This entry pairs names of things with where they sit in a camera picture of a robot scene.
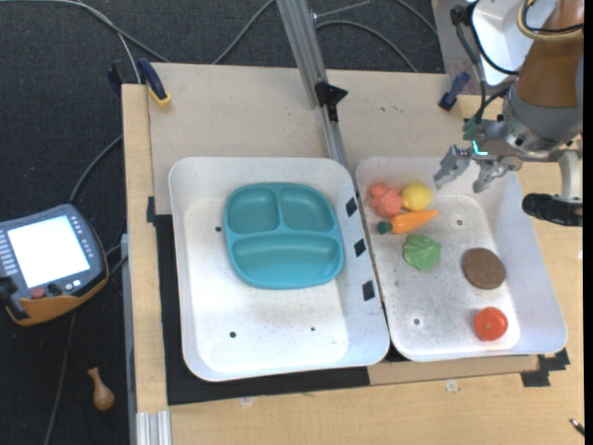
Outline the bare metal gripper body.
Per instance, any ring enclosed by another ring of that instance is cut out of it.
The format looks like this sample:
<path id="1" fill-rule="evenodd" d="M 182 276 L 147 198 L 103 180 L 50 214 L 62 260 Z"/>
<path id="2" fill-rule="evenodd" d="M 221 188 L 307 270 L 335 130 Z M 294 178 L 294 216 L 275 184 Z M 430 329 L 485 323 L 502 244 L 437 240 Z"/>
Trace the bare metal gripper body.
<path id="1" fill-rule="evenodd" d="M 546 161 L 562 145 L 562 140 L 543 136 L 510 119 L 482 121 L 472 136 L 473 153 L 478 158 L 495 161 L 505 158 Z"/>

